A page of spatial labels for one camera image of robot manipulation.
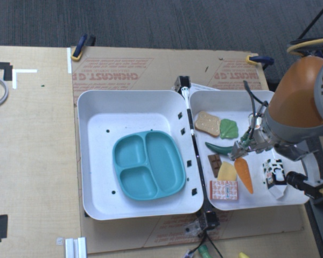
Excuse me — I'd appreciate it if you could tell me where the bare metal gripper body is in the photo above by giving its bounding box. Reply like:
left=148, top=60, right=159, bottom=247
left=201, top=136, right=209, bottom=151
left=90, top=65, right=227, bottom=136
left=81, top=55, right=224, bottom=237
left=242, top=116, right=277, bottom=154

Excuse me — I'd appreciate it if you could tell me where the green chili pepper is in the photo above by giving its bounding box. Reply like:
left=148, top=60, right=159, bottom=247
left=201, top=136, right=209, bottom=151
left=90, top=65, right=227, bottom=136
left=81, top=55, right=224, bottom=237
left=205, top=141, right=234, bottom=156

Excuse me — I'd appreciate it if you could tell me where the green lettuce leaf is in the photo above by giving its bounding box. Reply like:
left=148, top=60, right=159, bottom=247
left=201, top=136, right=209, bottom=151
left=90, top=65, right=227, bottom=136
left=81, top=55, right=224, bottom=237
left=219, top=118, right=240, bottom=140

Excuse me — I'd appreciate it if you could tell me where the orange carrot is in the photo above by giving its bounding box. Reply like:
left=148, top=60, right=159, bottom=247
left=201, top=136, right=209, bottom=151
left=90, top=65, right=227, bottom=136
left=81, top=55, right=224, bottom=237
left=233, top=157, right=255, bottom=195

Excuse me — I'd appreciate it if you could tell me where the yellow cheese slice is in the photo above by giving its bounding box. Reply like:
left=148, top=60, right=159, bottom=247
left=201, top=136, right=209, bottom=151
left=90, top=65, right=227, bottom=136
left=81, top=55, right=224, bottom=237
left=217, top=161, right=238, bottom=183

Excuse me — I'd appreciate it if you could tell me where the brown chocolate bar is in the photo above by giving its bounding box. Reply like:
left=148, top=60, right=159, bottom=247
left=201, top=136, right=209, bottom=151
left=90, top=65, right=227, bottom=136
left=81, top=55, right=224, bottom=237
left=207, top=153, right=223, bottom=179

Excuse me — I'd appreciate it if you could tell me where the black and white milk carton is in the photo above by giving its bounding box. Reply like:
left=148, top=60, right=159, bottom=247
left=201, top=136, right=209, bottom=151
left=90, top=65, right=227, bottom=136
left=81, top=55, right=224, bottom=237
left=262, top=159, right=289, bottom=200

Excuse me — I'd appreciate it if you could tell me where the brown bread slice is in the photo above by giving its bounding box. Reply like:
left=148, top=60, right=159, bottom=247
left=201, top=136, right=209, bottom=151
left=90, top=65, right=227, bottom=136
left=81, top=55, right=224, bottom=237
left=194, top=110, right=222, bottom=138

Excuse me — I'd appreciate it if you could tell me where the orange and white packet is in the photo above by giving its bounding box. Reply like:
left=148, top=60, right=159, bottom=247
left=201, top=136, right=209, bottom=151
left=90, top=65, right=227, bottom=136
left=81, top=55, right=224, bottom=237
left=209, top=180, right=239, bottom=202

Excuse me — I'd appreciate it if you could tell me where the white plastic tray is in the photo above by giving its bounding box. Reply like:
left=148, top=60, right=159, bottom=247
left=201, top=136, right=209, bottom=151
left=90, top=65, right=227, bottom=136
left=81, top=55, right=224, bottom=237
left=77, top=90, right=205, bottom=221
left=188, top=90, right=311, bottom=212

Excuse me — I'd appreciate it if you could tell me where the white paper sheet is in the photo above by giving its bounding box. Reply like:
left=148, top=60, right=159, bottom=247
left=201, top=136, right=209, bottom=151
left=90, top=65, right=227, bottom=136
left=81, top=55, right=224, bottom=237
left=189, top=82, right=222, bottom=92

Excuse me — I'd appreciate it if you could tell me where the blue divided plate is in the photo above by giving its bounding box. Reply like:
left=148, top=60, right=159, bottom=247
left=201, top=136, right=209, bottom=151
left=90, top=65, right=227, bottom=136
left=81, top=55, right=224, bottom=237
left=112, top=130, right=187, bottom=202

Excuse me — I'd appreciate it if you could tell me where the green toy piece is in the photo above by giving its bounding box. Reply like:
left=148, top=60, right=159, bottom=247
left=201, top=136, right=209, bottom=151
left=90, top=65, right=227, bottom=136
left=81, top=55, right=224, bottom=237
left=198, top=244, right=213, bottom=258

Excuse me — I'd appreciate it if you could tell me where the brown cardboard board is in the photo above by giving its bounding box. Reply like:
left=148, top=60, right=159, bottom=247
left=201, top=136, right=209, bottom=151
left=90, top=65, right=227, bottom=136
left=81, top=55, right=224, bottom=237
left=71, top=46, right=305, bottom=255

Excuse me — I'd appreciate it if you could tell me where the black cylinder on white bracket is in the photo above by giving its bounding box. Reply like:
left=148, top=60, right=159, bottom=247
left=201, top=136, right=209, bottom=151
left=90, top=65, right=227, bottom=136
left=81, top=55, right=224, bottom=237
left=274, top=142, right=323, bottom=203

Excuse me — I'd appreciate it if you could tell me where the black block with wires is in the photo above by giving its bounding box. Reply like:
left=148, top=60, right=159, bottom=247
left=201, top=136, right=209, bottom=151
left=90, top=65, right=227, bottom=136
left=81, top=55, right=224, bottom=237
left=174, top=75, right=192, bottom=92
left=195, top=211, right=221, bottom=231

